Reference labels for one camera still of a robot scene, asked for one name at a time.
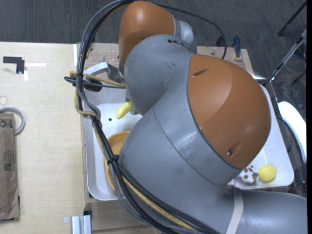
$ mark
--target yellow ball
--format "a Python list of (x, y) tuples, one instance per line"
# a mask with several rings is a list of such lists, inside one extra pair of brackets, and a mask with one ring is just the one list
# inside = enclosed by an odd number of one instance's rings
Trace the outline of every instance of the yellow ball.
[(268, 182), (275, 178), (276, 170), (272, 165), (261, 166), (258, 171), (258, 176), (261, 180)]

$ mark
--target wooden table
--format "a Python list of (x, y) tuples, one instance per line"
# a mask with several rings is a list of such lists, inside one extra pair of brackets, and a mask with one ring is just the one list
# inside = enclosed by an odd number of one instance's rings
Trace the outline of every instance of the wooden table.
[[(117, 44), (94, 44), (93, 49), (94, 53), (109, 49), (112, 58), (117, 55)], [(207, 55), (213, 51), (212, 47), (198, 49)], [(232, 51), (228, 49), (226, 59), (232, 58)], [(71, 225), (64, 217), (82, 215), (88, 198), (75, 90), (64, 80), (76, 69), (74, 44), (0, 42), (0, 53), (1, 58), (22, 57), (29, 65), (25, 81), (24, 75), (16, 74), (15, 64), (0, 62), (0, 96), (7, 97), (5, 106), (17, 107), (26, 119), (24, 130), (16, 137), (20, 216), (0, 223), (0, 233), (69, 234)], [(222, 48), (217, 48), (214, 54), (222, 53)], [(242, 50), (242, 54), (241, 65), (252, 73), (247, 51)], [(141, 226), (97, 233), (159, 232)]]

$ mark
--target brown plastic cap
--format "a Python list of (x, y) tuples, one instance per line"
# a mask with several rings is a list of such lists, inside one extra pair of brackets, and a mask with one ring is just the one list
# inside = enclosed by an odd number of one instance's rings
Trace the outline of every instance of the brown plastic cap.
[(172, 15), (147, 1), (131, 3), (122, 15), (119, 28), (119, 59), (125, 63), (130, 51), (145, 38), (175, 33)]
[(270, 108), (260, 85), (231, 62), (193, 55), (188, 96), (195, 121), (216, 152), (234, 167), (249, 165), (271, 129)]

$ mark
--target gray ring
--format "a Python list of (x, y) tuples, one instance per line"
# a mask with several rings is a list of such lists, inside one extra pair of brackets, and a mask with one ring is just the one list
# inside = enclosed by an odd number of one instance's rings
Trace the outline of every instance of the gray ring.
[(21, 125), (15, 131), (15, 135), (18, 135), (24, 129), (24, 126), (25, 126), (25, 117), (24, 117), (24, 115), (16, 107), (3, 107), (3, 108), (0, 108), (0, 113), (4, 113), (4, 112), (16, 113), (21, 118)]
[(0, 96), (0, 99), (4, 97), (6, 99), (6, 102), (4, 104), (0, 103), (2, 106), (5, 106), (8, 103), (8, 97), (7, 96)]

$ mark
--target white tray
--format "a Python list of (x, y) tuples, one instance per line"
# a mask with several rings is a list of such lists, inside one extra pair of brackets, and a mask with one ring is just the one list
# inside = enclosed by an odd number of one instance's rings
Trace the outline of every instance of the white tray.
[[(254, 171), (257, 172), (262, 165), (271, 164), (276, 168), (276, 177), (269, 183), (263, 183), (257, 179), (253, 185), (247, 185), (244, 182), (235, 180), (235, 186), (241, 189), (287, 186), (292, 183), (294, 178), (293, 168), (277, 124), (269, 93), (266, 89), (263, 88), (263, 90), (270, 104), (272, 127), (267, 142), (251, 165), (253, 165)], [(117, 109), (125, 102), (124, 89), (103, 88), (98, 93), (86, 91), (86, 95), (89, 101), (100, 109), (101, 122), (107, 137), (118, 132), (131, 130), (141, 118), (141, 115), (133, 116), (131, 114), (127, 114), (119, 120), (116, 118)], [(84, 124), (89, 192), (98, 200), (115, 200), (117, 196), (106, 178), (104, 156), (94, 135), (91, 120), (84, 119)]]

